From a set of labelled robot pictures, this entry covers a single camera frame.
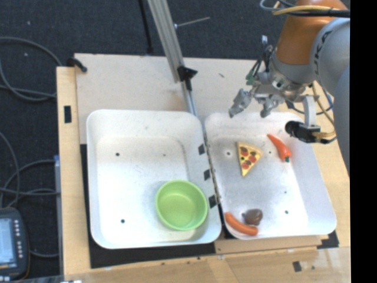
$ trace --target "black clamp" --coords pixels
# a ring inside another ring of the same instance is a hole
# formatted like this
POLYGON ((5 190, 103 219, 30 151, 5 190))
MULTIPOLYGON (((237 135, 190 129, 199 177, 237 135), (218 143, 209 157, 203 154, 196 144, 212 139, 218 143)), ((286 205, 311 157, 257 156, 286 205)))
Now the black clamp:
POLYGON ((69 67, 75 67, 77 66, 78 68, 81 69, 82 72, 86 73, 88 71, 88 68, 85 67, 78 59, 76 58, 69 58, 67 59, 67 66, 69 67))
POLYGON ((178 67, 178 75, 181 82, 186 83, 186 89, 189 91, 193 91, 193 87, 191 86, 191 79, 197 74, 198 72, 193 69, 189 69, 185 66, 178 67))

